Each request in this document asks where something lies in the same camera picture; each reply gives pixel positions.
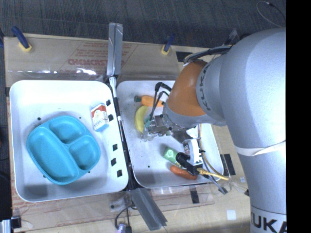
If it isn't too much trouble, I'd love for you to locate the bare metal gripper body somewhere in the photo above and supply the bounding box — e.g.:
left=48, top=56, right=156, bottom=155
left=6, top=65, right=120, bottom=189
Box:
left=145, top=115, right=190, bottom=143

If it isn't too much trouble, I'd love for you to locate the yellow banana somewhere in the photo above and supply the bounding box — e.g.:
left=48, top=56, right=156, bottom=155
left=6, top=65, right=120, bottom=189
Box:
left=135, top=105, right=149, bottom=134

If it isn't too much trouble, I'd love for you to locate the orange carrot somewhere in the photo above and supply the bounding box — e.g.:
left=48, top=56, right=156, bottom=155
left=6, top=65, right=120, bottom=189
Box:
left=134, top=95, right=165, bottom=107

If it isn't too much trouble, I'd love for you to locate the green packet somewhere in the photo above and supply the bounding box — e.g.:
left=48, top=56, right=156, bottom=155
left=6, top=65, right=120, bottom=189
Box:
left=162, top=148, right=182, bottom=167

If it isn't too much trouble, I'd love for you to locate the white plastic tray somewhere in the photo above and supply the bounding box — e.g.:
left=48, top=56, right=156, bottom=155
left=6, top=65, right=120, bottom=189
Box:
left=116, top=80, right=224, bottom=189
left=9, top=79, right=129, bottom=203

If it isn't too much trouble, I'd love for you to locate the thin black and white rod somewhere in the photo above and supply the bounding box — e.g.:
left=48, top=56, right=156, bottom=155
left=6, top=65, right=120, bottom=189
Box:
left=108, top=75, right=135, bottom=190

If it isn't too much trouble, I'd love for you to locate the orange sausage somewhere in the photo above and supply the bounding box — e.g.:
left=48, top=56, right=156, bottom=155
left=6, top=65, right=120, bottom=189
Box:
left=170, top=165, right=198, bottom=181

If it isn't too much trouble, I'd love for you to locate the red and white carton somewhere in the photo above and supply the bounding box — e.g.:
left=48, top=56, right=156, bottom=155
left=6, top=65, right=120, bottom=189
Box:
left=90, top=103, right=110, bottom=132

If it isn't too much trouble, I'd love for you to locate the blue divided plate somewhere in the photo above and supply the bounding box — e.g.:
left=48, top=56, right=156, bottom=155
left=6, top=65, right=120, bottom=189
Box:
left=26, top=115, right=102, bottom=185

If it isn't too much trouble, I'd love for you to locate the brown cardboard board red print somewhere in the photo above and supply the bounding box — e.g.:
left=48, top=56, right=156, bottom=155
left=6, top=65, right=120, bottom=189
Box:
left=3, top=33, right=251, bottom=233

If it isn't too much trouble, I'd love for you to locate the black cylinder on white bracket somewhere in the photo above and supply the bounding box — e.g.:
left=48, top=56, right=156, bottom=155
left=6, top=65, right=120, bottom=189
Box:
left=175, top=128, right=204, bottom=177

